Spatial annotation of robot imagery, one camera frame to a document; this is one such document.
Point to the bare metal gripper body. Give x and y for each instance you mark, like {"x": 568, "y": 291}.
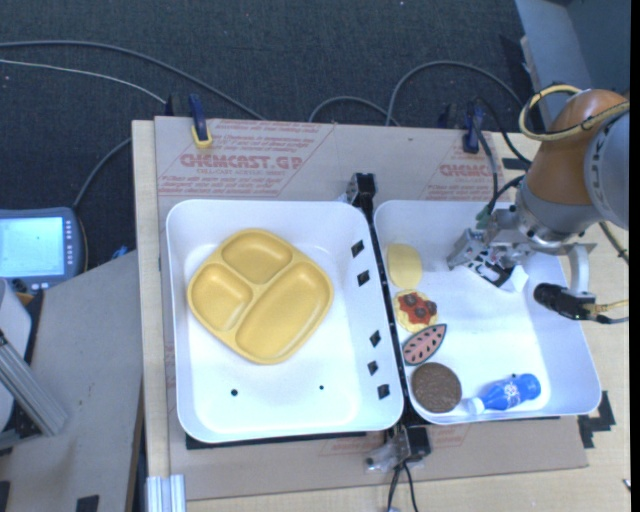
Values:
{"x": 505, "y": 231}

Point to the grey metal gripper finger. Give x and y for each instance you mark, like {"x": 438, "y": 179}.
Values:
{"x": 506, "y": 256}
{"x": 461, "y": 250}

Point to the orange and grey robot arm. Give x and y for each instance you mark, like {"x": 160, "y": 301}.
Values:
{"x": 560, "y": 160}

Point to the pale yellow toy bread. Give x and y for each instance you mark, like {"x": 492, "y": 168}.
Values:
{"x": 404, "y": 265}

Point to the toy spaghetti with meatballs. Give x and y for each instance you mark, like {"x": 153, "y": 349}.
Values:
{"x": 416, "y": 310}

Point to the white plastic tray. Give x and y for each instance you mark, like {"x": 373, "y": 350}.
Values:
{"x": 280, "y": 400}
{"x": 500, "y": 340}

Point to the thin black and white rod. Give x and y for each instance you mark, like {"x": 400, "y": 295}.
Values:
{"x": 386, "y": 300}

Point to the pink watermelon slice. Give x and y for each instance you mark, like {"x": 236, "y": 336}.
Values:
{"x": 424, "y": 346}

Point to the blue bottle with white cap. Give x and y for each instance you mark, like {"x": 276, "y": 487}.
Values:
{"x": 510, "y": 392}

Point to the brown round biscuit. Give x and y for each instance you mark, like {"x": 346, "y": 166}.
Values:
{"x": 436, "y": 387}

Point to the brown cardboard board red print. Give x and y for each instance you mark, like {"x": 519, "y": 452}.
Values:
{"x": 300, "y": 150}

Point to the yellow divided plate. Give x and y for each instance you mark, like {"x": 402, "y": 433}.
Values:
{"x": 260, "y": 295}

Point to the black cylinder on white bracket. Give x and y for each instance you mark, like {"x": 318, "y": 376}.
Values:
{"x": 562, "y": 299}

